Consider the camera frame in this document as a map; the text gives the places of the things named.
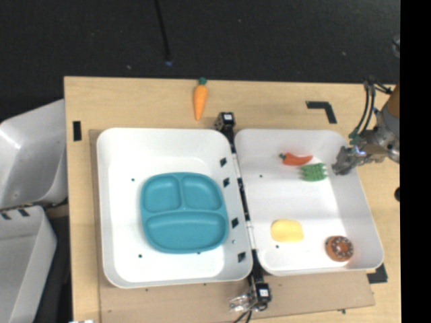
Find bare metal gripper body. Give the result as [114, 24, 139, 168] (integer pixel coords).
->
[355, 129, 401, 165]

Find green pea pods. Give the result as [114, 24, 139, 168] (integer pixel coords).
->
[299, 162, 329, 182]

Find red chili pepper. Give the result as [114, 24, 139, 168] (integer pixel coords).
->
[278, 152, 314, 167]

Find white plastic tray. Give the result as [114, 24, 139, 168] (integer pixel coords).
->
[233, 128, 385, 277]
[96, 127, 255, 289]

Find brown sprinkled doughnut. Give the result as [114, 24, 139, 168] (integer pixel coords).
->
[324, 235, 355, 262]

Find yellow rounded toy food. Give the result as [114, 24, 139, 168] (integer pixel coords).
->
[270, 218, 305, 244]

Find thin black and white rod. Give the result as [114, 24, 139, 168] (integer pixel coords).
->
[224, 126, 264, 284]

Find orange carrot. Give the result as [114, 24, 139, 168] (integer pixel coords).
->
[193, 76, 209, 122]

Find blue divided plate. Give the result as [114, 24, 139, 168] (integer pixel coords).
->
[139, 172, 230, 255]

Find black block with thin wires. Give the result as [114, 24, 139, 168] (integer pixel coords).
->
[249, 280, 273, 305]
[214, 111, 237, 131]

